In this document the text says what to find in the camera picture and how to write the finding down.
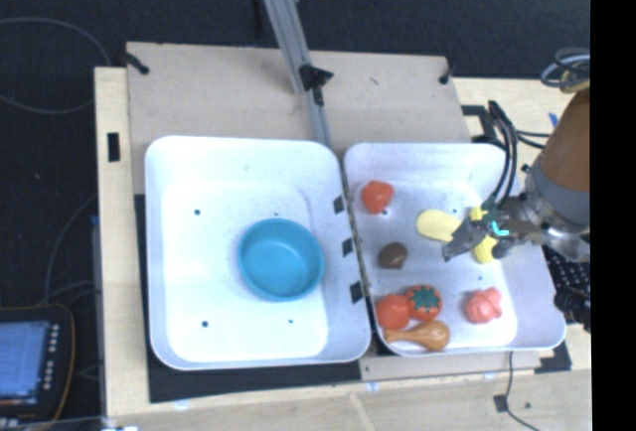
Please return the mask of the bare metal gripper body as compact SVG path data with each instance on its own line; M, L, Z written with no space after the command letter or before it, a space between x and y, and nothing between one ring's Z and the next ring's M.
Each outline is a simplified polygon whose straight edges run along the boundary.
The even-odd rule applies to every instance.
M508 198L498 226L509 232L498 240L515 239L515 247L544 245L570 261L590 260L589 198L581 193L575 193L571 200L558 199L556 206L538 194Z

